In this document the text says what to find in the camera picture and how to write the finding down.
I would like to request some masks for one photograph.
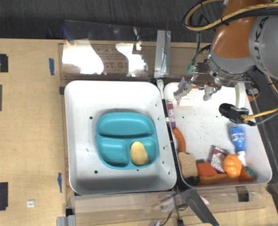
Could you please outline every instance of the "wooden table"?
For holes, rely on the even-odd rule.
[[[0,226],[55,226],[56,218],[65,215],[67,197],[58,66],[58,45],[63,42],[0,39],[0,54],[8,56],[9,67],[8,73],[0,73],[0,182],[8,182],[8,207],[0,211]],[[172,43],[172,47],[182,51],[194,46]],[[50,74],[49,58],[54,59],[55,75]],[[58,173],[62,174],[62,193]],[[221,225],[278,225],[271,195],[264,190],[263,198],[265,208],[214,213],[214,216]],[[33,199],[35,207],[28,208],[27,201]],[[183,220],[190,225],[200,223],[196,216]],[[150,220],[115,225],[149,223]],[[176,222],[171,219],[166,225],[176,225]]]

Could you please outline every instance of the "yellow cable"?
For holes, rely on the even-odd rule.
[[[185,18],[185,23],[188,24],[188,21],[190,19],[190,17],[192,16],[192,14],[199,8],[201,7],[202,5],[204,4],[207,4],[207,3],[210,3],[210,2],[215,2],[215,1],[220,1],[220,0],[206,0],[202,3],[199,3],[198,5],[196,5],[186,16]],[[205,26],[202,26],[202,27],[192,27],[192,26],[187,26],[186,27],[190,30],[193,30],[193,31],[203,31],[203,30],[206,30],[206,29],[210,29],[216,25],[218,25],[219,23],[223,22],[223,21],[226,21],[227,19],[229,18],[232,18],[238,14],[242,14],[242,13],[245,13],[245,12],[249,12],[249,11],[253,11],[253,10],[258,10],[258,9],[263,9],[263,8],[278,8],[278,3],[267,3],[267,4],[257,4],[257,5],[253,5],[253,6],[249,6],[249,7],[246,7],[246,8],[242,8],[242,9],[239,9],[238,11],[236,12],[233,12],[233,13],[230,13],[226,16],[223,16],[221,19],[218,19],[216,20],[215,22],[211,23],[211,24],[208,24],[208,25],[205,25]]]
[[[271,78],[268,76],[269,78],[269,81],[271,83],[271,86],[273,87],[273,89],[275,90],[275,92],[278,94],[278,90],[276,88],[276,86],[273,84]],[[274,112],[277,112],[278,111],[278,107],[273,109],[273,110],[269,110],[269,111],[265,111],[265,112],[261,112],[261,113],[258,113],[258,114],[254,114],[254,115],[241,115],[241,117],[244,119],[243,121],[244,122],[248,122],[250,121],[251,119],[254,119],[256,117],[259,117],[259,116],[263,116],[263,115],[267,115],[267,114],[271,114],[271,113],[274,113]]]

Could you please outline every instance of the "orange pumpkin toy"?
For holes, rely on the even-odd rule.
[[[224,159],[224,170],[230,178],[237,178],[240,176],[242,169],[242,162],[235,154],[229,154]]]

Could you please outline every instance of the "teal plate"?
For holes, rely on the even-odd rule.
[[[131,145],[139,141],[147,152],[149,164],[136,166],[130,157]],[[116,112],[102,115],[96,125],[96,144],[100,160],[114,169],[138,169],[152,165],[159,154],[157,133],[146,115]]]

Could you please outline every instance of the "dark background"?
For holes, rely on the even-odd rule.
[[[47,31],[61,39],[65,20],[169,29],[173,42],[196,42],[196,33],[181,24],[186,12],[200,0],[0,0],[0,38],[46,39]],[[208,6],[207,18],[219,18],[222,6]],[[210,43],[214,32],[202,33],[201,42]],[[275,108],[277,100],[263,75],[256,71],[260,87],[260,111]],[[265,141],[273,170],[269,190],[278,210],[278,116],[265,122]]]

